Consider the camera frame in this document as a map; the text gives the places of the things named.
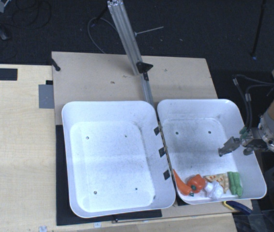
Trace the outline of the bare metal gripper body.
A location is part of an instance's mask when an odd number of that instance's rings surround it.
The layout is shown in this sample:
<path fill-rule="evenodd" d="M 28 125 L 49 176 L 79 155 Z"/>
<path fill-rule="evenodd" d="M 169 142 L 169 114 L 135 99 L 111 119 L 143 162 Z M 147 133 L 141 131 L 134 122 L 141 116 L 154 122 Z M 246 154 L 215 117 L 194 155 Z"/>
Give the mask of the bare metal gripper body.
<path fill-rule="evenodd" d="M 274 133 L 269 130 L 251 129 L 241 135 L 241 145 L 245 147 L 255 147 L 256 151 L 274 152 Z"/>

